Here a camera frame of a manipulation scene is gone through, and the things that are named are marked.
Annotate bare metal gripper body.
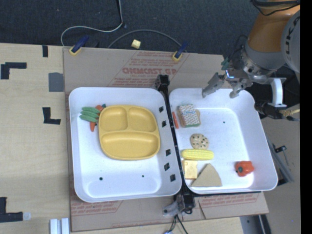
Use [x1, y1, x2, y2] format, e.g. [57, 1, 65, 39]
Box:
[225, 51, 272, 87]

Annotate white plastic tray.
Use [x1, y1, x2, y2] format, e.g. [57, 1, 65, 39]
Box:
[68, 86, 183, 203]
[168, 88, 279, 195]

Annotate thin black rod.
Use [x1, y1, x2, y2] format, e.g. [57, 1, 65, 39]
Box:
[159, 81, 190, 199]

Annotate thin orange stick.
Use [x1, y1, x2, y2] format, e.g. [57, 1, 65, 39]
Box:
[172, 111, 180, 130]

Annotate tan chocolate chip biscuit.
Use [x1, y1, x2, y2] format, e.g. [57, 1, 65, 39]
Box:
[190, 133, 210, 150]

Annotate yellow corn cob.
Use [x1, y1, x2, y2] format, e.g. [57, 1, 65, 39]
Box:
[180, 148, 215, 161]

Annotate red pepper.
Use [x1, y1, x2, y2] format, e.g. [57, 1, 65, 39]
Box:
[234, 160, 255, 177]

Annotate yellow cheese block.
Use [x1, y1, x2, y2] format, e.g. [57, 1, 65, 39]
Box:
[182, 159, 199, 180]

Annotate brown triangular bread slice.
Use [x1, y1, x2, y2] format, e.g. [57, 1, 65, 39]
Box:
[190, 163, 223, 188]

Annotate yellow divided plate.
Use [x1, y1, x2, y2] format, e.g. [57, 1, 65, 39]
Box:
[97, 104, 161, 161]

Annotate brown cardboard board red print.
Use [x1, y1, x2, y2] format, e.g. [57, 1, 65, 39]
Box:
[62, 47, 270, 233]

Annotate orange carrot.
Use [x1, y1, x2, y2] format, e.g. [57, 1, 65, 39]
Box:
[89, 103, 107, 133]

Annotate green pea pods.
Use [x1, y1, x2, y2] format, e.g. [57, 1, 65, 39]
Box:
[79, 106, 101, 123]

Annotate black cylinder on white bracket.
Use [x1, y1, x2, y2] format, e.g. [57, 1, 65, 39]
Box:
[254, 78, 289, 119]

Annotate black block with wires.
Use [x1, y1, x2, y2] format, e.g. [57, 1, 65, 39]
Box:
[155, 74, 171, 92]
[173, 193, 196, 214]

